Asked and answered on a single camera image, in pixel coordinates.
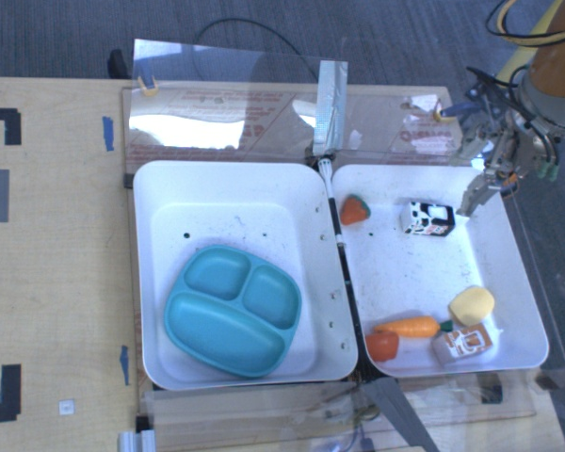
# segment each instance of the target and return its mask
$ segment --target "cow print carton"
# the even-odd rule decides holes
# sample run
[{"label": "cow print carton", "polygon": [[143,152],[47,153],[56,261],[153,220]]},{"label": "cow print carton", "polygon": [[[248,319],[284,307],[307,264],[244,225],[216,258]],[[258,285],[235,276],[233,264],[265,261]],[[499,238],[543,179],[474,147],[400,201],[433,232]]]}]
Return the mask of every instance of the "cow print carton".
[{"label": "cow print carton", "polygon": [[452,206],[429,202],[409,202],[400,215],[406,234],[446,236],[456,226]]}]

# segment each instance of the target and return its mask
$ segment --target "wooden table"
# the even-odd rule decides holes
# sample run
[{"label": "wooden table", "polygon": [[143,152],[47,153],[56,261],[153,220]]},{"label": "wooden table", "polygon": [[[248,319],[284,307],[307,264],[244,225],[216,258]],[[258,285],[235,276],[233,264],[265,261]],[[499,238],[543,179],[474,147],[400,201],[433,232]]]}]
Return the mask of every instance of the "wooden table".
[{"label": "wooden table", "polygon": [[[0,121],[0,170],[9,182],[8,222],[0,222],[0,373],[9,364],[22,370],[21,410],[0,423],[0,450],[116,450],[118,434],[135,427],[129,191],[122,185],[128,86],[0,78],[0,107],[22,116],[21,145],[5,145]],[[115,130],[112,151],[104,118]],[[531,404],[535,413],[521,418],[433,420],[428,430],[441,450],[565,449],[549,395],[532,390]],[[406,445],[393,430],[374,427],[380,449]],[[314,444],[303,439],[296,449]]]}]

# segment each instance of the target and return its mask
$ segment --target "wooden surface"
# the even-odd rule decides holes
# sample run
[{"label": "wooden surface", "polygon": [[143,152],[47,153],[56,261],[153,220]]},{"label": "wooden surface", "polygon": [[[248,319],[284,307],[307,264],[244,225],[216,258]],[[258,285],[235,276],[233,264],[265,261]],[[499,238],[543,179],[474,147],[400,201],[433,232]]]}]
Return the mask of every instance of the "wooden surface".
[{"label": "wooden surface", "polygon": [[[23,118],[21,146],[4,145],[0,122],[0,170],[10,171],[9,219],[0,223],[0,367],[20,363],[23,369],[22,412],[0,424],[0,450],[116,450],[118,433],[134,428],[137,356],[122,186],[121,90],[127,85],[0,78],[0,107],[16,107]],[[105,148],[103,117],[113,120],[112,152]],[[65,399],[75,400],[74,414],[59,415]],[[565,450],[548,394],[531,391],[530,409],[520,418],[471,423],[460,409],[429,433],[442,450]],[[379,450],[406,445],[395,431],[377,426],[370,427]]]}]

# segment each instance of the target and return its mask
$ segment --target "red toy tomato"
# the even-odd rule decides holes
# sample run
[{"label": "red toy tomato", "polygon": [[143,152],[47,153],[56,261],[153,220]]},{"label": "red toy tomato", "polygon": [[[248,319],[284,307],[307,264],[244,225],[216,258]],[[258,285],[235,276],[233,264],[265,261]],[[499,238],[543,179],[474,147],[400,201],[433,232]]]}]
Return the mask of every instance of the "red toy tomato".
[{"label": "red toy tomato", "polygon": [[366,349],[375,362],[392,360],[397,355],[399,336],[394,331],[379,331],[366,335]]}]

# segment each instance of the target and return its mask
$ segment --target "blue divided plate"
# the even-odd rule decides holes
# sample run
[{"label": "blue divided plate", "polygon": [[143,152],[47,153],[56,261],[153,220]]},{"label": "blue divided plate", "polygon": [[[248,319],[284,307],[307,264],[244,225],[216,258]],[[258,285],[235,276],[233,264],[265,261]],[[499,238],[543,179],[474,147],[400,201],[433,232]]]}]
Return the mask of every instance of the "blue divided plate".
[{"label": "blue divided plate", "polygon": [[169,293],[169,339],[196,359],[239,377],[283,361],[301,313],[295,281],[252,254],[215,245],[188,260]]}]

